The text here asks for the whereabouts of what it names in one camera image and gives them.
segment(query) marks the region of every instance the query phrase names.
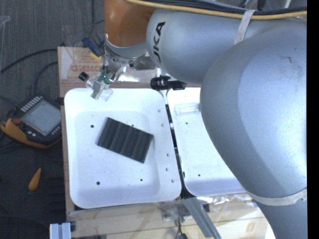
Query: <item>black rectangular object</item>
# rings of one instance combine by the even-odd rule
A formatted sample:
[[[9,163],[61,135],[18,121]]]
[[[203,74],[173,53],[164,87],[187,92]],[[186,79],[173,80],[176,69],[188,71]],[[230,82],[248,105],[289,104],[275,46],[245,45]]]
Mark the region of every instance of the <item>black rectangular object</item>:
[[[144,163],[153,135],[107,118],[98,146]]]

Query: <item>dark floor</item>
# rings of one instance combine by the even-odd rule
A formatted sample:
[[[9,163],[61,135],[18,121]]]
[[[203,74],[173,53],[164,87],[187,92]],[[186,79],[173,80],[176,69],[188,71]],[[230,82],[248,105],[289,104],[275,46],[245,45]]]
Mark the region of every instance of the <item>dark floor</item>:
[[[219,1],[238,6],[242,0]],[[282,1],[267,0],[264,10],[280,8]],[[292,6],[300,2],[305,5],[304,1],[294,0]],[[0,0],[0,15],[11,17],[5,26],[4,70],[0,74],[1,120],[15,104],[35,93],[58,98],[55,49],[59,45],[76,46],[89,33],[103,33],[103,23],[98,23],[104,18],[103,0]],[[65,221],[63,201],[57,196],[63,191],[52,186],[53,179],[58,183],[62,180],[63,185],[61,159],[61,142],[41,150],[5,135],[0,138],[0,239],[48,238],[49,224]],[[38,168],[42,169],[40,183],[29,196],[28,184]]]

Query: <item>white tray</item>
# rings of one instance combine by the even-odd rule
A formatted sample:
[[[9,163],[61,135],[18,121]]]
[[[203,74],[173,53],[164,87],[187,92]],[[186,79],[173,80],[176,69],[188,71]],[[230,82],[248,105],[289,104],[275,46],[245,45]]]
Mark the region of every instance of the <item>white tray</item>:
[[[70,195],[87,209],[171,201],[181,192],[163,97],[151,89],[114,89],[104,101],[92,90],[64,99]],[[153,134],[144,164],[97,145],[106,117]]]
[[[246,192],[211,142],[200,111],[175,113],[175,106],[199,104],[199,97],[200,88],[170,90],[167,94],[185,186],[195,196]]]

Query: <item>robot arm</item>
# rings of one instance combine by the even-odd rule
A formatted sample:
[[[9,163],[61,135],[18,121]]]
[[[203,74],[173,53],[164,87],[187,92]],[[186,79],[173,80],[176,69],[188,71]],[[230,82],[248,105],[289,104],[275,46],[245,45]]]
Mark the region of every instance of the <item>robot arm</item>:
[[[200,84],[206,130],[276,239],[306,239],[307,21],[255,13],[235,43],[242,8],[193,1],[235,17],[105,0],[107,60],[119,71],[148,53],[174,78]]]

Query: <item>white strap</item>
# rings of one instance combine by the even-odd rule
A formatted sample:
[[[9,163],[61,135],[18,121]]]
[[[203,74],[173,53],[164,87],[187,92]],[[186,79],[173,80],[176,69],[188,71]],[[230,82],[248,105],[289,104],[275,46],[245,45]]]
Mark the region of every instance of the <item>white strap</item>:
[[[254,12],[255,12],[255,10],[251,10],[251,9],[248,9],[245,11],[245,13],[241,19],[237,34],[236,34],[235,44],[244,40],[248,24],[250,22],[252,15],[254,14]]]
[[[290,196],[286,197],[280,197],[280,198],[264,198],[264,197],[258,197],[252,193],[247,192],[248,195],[254,199],[255,201],[263,204],[263,205],[269,205],[269,206],[284,206],[284,205],[293,205],[298,200],[307,200],[307,188],[304,190],[299,191],[298,193],[295,193]]]

